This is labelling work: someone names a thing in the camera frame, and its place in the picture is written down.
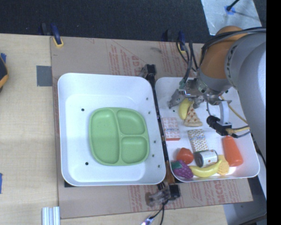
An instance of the banana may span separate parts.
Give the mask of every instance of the banana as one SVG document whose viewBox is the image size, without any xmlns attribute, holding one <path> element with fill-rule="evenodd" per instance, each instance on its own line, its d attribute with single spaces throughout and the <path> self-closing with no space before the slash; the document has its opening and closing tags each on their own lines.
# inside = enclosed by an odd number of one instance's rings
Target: banana
<svg viewBox="0 0 281 225">
<path fill-rule="evenodd" d="M 208 167 L 189 166 L 189 168 L 195 176 L 206 178 L 215 174 L 219 170 L 221 162 L 222 160 L 219 159 L 215 164 L 212 164 Z"/>
<path fill-rule="evenodd" d="M 193 101 L 188 100 L 188 98 L 184 98 L 183 101 L 180 103 L 178 113 L 179 113 L 179 117 L 182 120 L 186 119 L 188 109 L 192 104 Z"/>
</svg>

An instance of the cardboard sheet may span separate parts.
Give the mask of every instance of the cardboard sheet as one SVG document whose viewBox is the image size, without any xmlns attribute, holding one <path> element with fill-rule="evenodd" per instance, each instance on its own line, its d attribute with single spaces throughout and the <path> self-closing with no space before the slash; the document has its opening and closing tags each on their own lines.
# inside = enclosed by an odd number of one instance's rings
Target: cardboard sheet
<svg viewBox="0 0 281 225">
<path fill-rule="evenodd" d="M 61 218 L 89 217 L 119 213 L 158 210 L 146 205 L 146 193 L 158 191 L 156 185 L 72 187 L 61 174 L 59 108 L 57 82 L 69 72 L 138 76 L 146 64 L 155 64 L 156 79 L 182 77 L 186 63 L 176 44 L 114 40 L 98 38 L 63 37 L 64 46 L 56 47 L 50 40 L 52 60 L 52 87 L 55 120 L 55 142 L 58 169 L 58 194 Z M 197 61 L 201 44 L 194 44 Z M 210 206 L 252 201 L 247 179 L 218 180 L 179 184 L 181 197 L 168 203 L 166 209 Z"/>
</svg>

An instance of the can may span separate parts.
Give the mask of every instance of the can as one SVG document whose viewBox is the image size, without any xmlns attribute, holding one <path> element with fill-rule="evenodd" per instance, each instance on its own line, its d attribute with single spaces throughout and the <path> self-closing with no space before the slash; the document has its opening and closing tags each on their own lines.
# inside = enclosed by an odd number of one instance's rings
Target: can
<svg viewBox="0 0 281 225">
<path fill-rule="evenodd" d="M 218 156 L 214 149 L 195 152 L 193 156 L 198 167 L 206 167 L 218 161 Z"/>
</svg>

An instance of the toy pizza slice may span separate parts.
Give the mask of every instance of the toy pizza slice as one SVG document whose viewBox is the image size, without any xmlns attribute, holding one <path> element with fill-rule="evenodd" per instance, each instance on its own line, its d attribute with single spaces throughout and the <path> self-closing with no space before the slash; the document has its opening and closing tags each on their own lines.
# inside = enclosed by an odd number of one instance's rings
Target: toy pizza slice
<svg viewBox="0 0 281 225">
<path fill-rule="evenodd" d="M 192 105 L 188 109 L 184 125 L 187 127 L 200 127 L 203 125 Z"/>
</svg>

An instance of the green divided plate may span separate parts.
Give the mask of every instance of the green divided plate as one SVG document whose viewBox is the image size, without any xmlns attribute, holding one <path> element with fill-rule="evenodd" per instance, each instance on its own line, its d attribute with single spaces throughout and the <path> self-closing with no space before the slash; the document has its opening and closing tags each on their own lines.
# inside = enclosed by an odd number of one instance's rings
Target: green divided plate
<svg viewBox="0 0 281 225">
<path fill-rule="evenodd" d="M 146 122 L 132 109 L 106 107 L 93 111 L 89 141 L 94 158 L 104 165 L 134 165 L 149 154 Z"/>
</svg>

